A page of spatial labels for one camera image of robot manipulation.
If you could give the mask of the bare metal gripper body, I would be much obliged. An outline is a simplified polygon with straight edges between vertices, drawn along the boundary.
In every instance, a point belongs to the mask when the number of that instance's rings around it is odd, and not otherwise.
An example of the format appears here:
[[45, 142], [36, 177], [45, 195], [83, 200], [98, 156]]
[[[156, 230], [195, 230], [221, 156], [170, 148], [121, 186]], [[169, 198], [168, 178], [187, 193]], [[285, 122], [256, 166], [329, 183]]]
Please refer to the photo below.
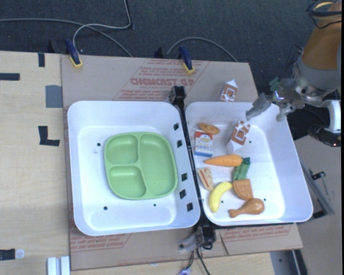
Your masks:
[[305, 78], [275, 78], [270, 82], [272, 101], [284, 107], [285, 104], [302, 109], [305, 104], [326, 107], [331, 101], [331, 92], [316, 87]]

